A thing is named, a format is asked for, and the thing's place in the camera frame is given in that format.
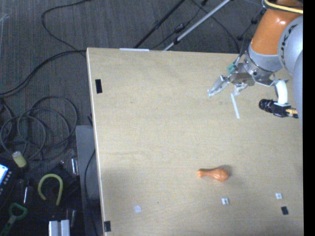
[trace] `yellow cable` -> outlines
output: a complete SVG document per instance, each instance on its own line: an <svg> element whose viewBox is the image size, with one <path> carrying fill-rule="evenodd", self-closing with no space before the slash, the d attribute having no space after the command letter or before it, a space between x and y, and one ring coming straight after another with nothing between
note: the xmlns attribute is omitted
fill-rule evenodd
<svg viewBox="0 0 315 236"><path fill-rule="evenodd" d="M285 5L275 4L273 2L269 2L269 0L262 0L262 5L266 9L278 9L278 10L282 10L282 11L303 14L303 10L301 10L301 9L296 9L296 8L291 8L291 7L288 7Z"/></svg>
<svg viewBox="0 0 315 236"><path fill-rule="evenodd" d="M60 199L61 199L61 195L63 193L63 180L60 176L56 175L56 174L46 174L45 176L43 176L41 178L41 180L39 181L39 184L38 184L38 194L40 195L40 197L43 199L43 200L46 200L46 197L44 196L44 194L41 192L41 186L43 185L43 182L46 178L49 178L49 177L54 177L56 179L58 179L59 181L59 193L58 193L58 197L57 197L57 201L56 201L56 205L58 206L59 203L60 203Z"/></svg>

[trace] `orange toy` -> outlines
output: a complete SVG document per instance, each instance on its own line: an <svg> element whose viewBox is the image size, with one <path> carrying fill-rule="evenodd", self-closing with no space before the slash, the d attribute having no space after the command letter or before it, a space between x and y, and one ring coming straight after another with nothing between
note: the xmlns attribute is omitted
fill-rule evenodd
<svg viewBox="0 0 315 236"><path fill-rule="evenodd" d="M228 180L230 174L224 168L216 168L216 169L200 169L197 172L198 177L212 177L220 182Z"/></svg>

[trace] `robotic arm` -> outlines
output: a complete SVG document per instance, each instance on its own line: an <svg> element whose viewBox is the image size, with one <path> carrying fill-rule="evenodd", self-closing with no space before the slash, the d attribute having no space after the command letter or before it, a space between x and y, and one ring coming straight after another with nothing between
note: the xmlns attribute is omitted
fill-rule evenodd
<svg viewBox="0 0 315 236"><path fill-rule="evenodd" d="M208 96L230 83L234 84L234 96L255 83L274 86L278 101L263 99L259 107L276 116L299 117L303 127L303 4L298 0L263 0L262 4L267 10L250 45L227 68L228 75L217 79ZM275 73L283 67L292 76L297 111L287 103L287 81L275 79Z"/></svg>

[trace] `wooden table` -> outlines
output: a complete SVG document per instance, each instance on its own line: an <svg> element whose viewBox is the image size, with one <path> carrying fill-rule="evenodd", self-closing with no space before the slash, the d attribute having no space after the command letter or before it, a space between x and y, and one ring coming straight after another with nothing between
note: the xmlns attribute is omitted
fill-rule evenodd
<svg viewBox="0 0 315 236"><path fill-rule="evenodd" d="M88 48L87 57L104 235L304 234L298 119L259 109L277 99L273 87L243 90L240 118L233 85L207 96L236 55ZM197 177L219 166L227 181Z"/></svg>

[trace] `blue screen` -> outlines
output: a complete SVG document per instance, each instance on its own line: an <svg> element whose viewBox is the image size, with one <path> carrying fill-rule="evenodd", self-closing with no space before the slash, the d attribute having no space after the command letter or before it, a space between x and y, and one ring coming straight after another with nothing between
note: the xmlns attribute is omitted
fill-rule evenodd
<svg viewBox="0 0 315 236"><path fill-rule="evenodd" d="M2 184L2 181L6 175L6 172L8 171L8 167L0 164L0 184Z"/></svg>

